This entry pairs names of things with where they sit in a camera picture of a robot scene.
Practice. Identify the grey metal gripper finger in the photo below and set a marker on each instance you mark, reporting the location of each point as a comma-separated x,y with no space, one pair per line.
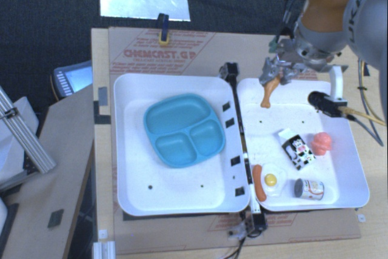
287,75
267,73

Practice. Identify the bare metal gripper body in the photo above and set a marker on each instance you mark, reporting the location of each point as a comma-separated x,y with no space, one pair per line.
303,56

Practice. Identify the brown toy chicken drumstick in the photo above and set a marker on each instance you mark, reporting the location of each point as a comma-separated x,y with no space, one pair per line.
269,94

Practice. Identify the thin black and white rod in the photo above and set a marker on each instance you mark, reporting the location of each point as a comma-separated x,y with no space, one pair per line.
241,127

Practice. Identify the black and white milk carton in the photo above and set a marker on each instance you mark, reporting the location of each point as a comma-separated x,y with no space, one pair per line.
298,150

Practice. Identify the brown cardboard board red print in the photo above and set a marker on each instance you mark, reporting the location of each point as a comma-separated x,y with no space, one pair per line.
194,51

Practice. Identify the pink rounded toy food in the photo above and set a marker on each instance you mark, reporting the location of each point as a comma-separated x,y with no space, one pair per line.
321,144

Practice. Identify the blue divided plate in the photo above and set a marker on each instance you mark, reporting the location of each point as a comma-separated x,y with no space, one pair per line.
182,127

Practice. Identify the white toy fried egg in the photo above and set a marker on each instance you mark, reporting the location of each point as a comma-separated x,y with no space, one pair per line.
274,180

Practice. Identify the orange toy sausage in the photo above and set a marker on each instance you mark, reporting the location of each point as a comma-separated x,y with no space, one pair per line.
259,183

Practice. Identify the white plastic tray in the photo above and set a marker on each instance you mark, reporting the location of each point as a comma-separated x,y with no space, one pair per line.
169,191
342,173

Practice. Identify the small white can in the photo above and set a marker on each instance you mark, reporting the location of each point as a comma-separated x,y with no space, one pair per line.
310,189

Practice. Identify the black cylinder on white bracket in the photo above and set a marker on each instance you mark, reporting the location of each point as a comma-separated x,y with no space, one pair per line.
325,103

